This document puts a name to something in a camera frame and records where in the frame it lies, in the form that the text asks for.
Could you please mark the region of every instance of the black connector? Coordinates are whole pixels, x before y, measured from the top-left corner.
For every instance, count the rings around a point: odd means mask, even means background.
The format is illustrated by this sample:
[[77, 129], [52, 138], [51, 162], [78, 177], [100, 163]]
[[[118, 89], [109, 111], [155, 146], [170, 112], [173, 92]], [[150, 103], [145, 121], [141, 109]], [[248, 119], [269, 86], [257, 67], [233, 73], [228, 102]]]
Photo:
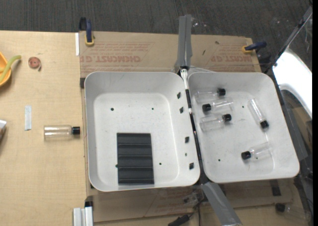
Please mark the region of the black connector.
[[178, 217], [175, 221], [169, 223], [168, 226], [180, 226], [180, 225], [186, 223], [187, 221], [189, 221], [190, 217], [191, 216], [189, 216], [189, 215], [184, 215], [184, 216]]

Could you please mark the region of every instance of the wooden table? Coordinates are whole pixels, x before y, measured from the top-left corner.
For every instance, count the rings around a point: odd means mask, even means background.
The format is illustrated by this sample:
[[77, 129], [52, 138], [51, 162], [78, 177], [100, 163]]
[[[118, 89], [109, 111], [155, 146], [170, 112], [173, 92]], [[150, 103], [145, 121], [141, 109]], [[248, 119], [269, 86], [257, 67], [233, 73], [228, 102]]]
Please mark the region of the wooden table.
[[[43, 126], [82, 127], [80, 61], [74, 33], [0, 31], [0, 51], [9, 59], [22, 55], [12, 78], [0, 88], [0, 119], [7, 131], [0, 141], [0, 225], [70, 226], [72, 209], [83, 207], [86, 177], [83, 136], [44, 141]], [[42, 70], [28, 66], [30, 57]], [[24, 107], [32, 106], [32, 129], [24, 130]], [[296, 189], [294, 202], [300, 203]], [[298, 225], [275, 213], [273, 205], [236, 209], [245, 226]], [[105, 226], [161, 226], [176, 216], [107, 222]], [[202, 213], [203, 225], [219, 225], [215, 214]], [[185, 226], [196, 226], [197, 218]]]

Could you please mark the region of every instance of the clear bottle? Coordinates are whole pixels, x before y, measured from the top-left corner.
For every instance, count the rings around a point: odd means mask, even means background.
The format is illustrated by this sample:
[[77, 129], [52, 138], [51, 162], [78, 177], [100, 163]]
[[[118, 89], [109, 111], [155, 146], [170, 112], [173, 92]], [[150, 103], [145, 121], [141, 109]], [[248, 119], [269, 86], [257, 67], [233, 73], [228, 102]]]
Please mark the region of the clear bottle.
[[44, 139], [71, 138], [80, 134], [80, 127], [71, 125], [46, 125], [44, 126]]
[[232, 120], [232, 116], [230, 114], [225, 114], [221, 117], [216, 116], [208, 116], [203, 117], [200, 120], [200, 127], [204, 132], [210, 131], [215, 127], [224, 126], [225, 123]]
[[225, 96], [226, 90], [224, 88], [218, 88], [216, 92], [214, 91], [198, 91], [194, 98], [197, 101], [197, 103], [203, 103], [206, 101], [210, 101], [215, 96]]
[[260, 109], [257, 101], [255, 98], [248, 101], [247, 106], [253, 115], [255, 121], [260, 124], [262, 129], [267, 129], [269, 127], [269, 124], [266, 120], [266, 117], [264, 116], [262, 110]]
[[272, 158], [273, 148], [269, 142], [259, 144], [251, 147], [249, 150], [242, 152], [241, 156], [243, 160], [262, 160]]
[[312, 218], [312, 214], [308, 210], [296, 207], [293, 204], [277, 203], [275, 205], [276, 211], [286, 217], [287, 219], [297, 222], [309, 222]]
[[202, 110], [204, 112], [218, 109], [222, 109], [224, 106], [230, 107], [233, 104], [233, 99], [231, 97], [224, 97], [221, 99], [213, 100], [211, 103], [203, 104]]

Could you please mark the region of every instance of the light wood surface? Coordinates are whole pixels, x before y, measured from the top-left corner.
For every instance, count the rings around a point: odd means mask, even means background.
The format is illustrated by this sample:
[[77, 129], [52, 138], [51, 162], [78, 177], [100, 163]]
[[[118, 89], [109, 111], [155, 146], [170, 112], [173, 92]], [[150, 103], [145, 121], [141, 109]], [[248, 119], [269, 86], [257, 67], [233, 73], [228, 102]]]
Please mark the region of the light wood surface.
[[[43, 126], [82, 127], [80, 62], [73, 33], [0, 31], [0, 51], [11, 80], [0, 87], [0, 225], [70, 226], [72, 209], [83, 207], [85, 160], [82, 138], [46, 142]], [[42, 70], [28, 66], [38, 57]], [[24, 130], [24, 106], [32, 106], [32, 130]]]

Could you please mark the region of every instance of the white strip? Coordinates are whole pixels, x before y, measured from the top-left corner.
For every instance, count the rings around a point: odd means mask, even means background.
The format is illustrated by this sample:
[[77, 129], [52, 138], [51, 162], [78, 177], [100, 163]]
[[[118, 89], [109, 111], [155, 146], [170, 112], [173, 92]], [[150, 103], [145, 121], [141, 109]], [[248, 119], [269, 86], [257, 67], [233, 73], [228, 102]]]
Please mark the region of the white strip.
[[80, 34], [75, 33], [75, 48], [76, 48], [76, 55], [80, 55]]
[[26, 105], [24, 107], [24, 130], [32, 129], [32, 106]]

